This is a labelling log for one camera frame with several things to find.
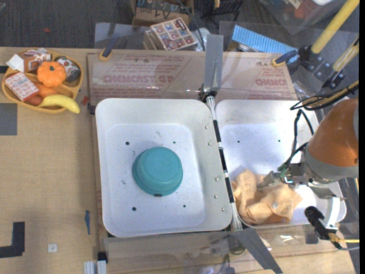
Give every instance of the beige cloth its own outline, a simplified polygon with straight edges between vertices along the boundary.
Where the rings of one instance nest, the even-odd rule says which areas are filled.
[[[232,181],[237,211],[248,224],[289,222],[302,197],[287,184],[257,190],[263,175],[245,169]]]

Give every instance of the teal lid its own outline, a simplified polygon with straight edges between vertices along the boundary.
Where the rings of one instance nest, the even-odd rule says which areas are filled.
[[[142,152],[136,158],[132,171],[137,185],[153,196],[175,192],[183,180],[180,158],[165,147],[154,147]]]

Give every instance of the yellow banana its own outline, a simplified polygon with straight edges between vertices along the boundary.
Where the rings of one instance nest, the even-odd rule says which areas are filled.
[[[38,107],[60,106],[75,114],[80,113],[80,107],[72,98],[63,94],[53,94],[46,96]]]

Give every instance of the plastic storage bin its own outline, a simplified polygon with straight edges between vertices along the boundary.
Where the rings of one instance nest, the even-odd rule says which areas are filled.
[[[295,34],[336,13],[347,0],[259,0],[275,19]]]

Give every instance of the wooden table surface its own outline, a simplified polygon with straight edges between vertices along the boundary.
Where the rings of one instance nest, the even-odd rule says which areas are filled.
[[[0,66],[22,50],[0,47]],[[81,103],[88,95],[86,57],[97,50],[53,50],[74,58],[85,70],[76,98],[81,113],[52,115],[18,106],[17,135],[0,135],[0,247],[11,245],[13,222],[25,222],[25,251],[22,256],[0,259],[0,273],[80,274],[85,261],[96,261],[100,248],[93,115]],[[0,103],[11,103],[3,92]],[[90,234],[84,220],[86,211],[91,217]],[[48,253],[52,243],[57,243],[58,250]],[[355,273],[345,251],[279,257],[276,261],[284,273]],[[256,261],[245,263],[234,263],[237,273],[260,269]]]

